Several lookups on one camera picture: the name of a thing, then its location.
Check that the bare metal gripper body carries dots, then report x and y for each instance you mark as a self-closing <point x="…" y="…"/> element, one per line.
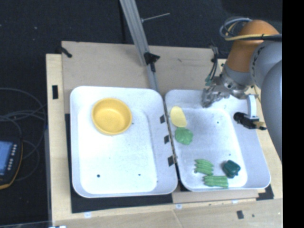
<point x="231" y="87"/>

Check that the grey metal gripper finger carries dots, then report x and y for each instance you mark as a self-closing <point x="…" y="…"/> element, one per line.
<point x="215" y="97"/>
<point x="205" y="99"/>

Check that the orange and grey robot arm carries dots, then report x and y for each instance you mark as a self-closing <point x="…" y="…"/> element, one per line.
<point x="266" y="63"/>

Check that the yellow potato chip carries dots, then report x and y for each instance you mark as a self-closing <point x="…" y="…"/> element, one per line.
<point x="178" y="116"/>

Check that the white plastic tray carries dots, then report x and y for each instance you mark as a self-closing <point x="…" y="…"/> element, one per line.
<point x="118" y="155"/>
<point x="213" y="139"/>

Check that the green lettuce leaf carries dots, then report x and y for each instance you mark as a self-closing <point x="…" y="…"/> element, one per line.
<point x="183" y="136"/>

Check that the green pea pods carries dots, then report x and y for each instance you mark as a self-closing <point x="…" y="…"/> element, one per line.
<point x="203" y="166"/>
<point x="216" y="181"/>

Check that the dark green bell pepper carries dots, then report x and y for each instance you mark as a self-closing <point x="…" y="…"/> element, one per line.
<point x="231" y="168"/>

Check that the yellow bowl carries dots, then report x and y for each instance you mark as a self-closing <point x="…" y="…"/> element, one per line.
<point x="111" y="116"/>

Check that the brown cardboard board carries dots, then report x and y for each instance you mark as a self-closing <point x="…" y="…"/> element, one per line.
<point x="109" y="65"/>

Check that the black cylinder on white bracket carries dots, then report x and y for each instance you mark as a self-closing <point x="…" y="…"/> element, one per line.
<point x="251" y="108"/>

